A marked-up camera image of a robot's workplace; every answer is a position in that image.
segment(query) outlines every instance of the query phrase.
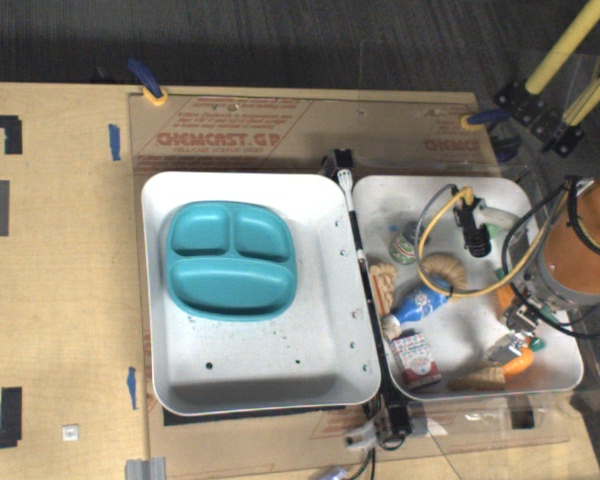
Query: yellow tube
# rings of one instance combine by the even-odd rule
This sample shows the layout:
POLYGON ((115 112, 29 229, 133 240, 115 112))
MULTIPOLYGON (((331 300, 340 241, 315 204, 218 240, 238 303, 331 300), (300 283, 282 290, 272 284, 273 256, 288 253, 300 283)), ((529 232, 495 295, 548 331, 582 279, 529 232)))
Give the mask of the yellow tube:
POLYGON ((589 0, 525 83, 529 94, 540 94, 591 29, 600 21, 600 0, 589 0))
POLYGON ((562 115, 562 121, 569 126, 578 126, 598 103, 600 103, 600 77, 591 82, 569 105, 562 115))

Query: teal divided tray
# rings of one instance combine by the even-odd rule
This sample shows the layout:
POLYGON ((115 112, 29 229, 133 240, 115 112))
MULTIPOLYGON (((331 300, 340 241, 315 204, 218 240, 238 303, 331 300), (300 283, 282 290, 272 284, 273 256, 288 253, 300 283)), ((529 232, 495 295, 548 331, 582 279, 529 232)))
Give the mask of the teal divided tray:
POLYGON ((205 201, 178 210, 167 235, 166 278, 178 307, 216 320, 276 317, 298 284, 291 232, 271 210, 205 201))

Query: wooden table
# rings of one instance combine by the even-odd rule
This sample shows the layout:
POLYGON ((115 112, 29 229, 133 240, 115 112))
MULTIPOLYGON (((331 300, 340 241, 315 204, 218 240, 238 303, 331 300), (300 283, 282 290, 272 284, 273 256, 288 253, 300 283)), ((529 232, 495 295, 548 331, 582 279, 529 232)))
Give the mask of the wooden table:
MULTIPOLYGON (((0 115, 23 123, 21 155, 5 154, 0 130, 0 180, 10 187, 9 234, 0 237, 0 395, 2 388, 22 388, 22 438, 0 449, 0 479, 121 479, 128 459, 151 456, 129 144, 128 97, 138 92, 135 86, 0 83, 0 115), (112 160, 109 124, 120 128, 120 161, 112 160), (135 410, 130 367, 138 386, 135 410), (79 439, 64 441, 63 426, 74 424, 79 439)), ((282 89, 177 92, 352 97, 282 89)), ((568 410, 563 416, 556 425, 566 442, 399 461, 387 456, 377 478, 405 478, 406 471, 414 478, 599 478, 582 418, 568 410)))

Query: yellow pole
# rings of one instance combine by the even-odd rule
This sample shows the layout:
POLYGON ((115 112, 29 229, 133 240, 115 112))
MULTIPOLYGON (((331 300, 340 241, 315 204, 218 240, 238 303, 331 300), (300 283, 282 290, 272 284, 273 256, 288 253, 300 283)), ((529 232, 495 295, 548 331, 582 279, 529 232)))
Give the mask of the yellow pole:
POLYGON ((600 21, 600 0, 589 0, 525 83, 529 94, 540 94, 591 29, 600 21))
POLYGON ((600 103, 600 77, 591 82, 569 105, 562 115, 562 121, 569 126, 578 126, 598 103, 600 103))

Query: black floor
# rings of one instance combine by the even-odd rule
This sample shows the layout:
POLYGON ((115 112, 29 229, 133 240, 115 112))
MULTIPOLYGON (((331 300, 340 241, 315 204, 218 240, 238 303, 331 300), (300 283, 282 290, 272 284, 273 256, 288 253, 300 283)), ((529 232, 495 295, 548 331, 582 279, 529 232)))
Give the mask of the black floor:
MULTIPOLYGON (((471 91, 487 109, 586 2, 0 0, 0 81, 134 83, 134 57, 164 84, 471 91)), ((564 109, 599 70, 600 22, 543 95, 564 109)), ((583 129, 567 159, 525 137, 547 185, 600 176, 600 104, 583 129)), ((600 399, 579 407, 600 461, 600 399)))

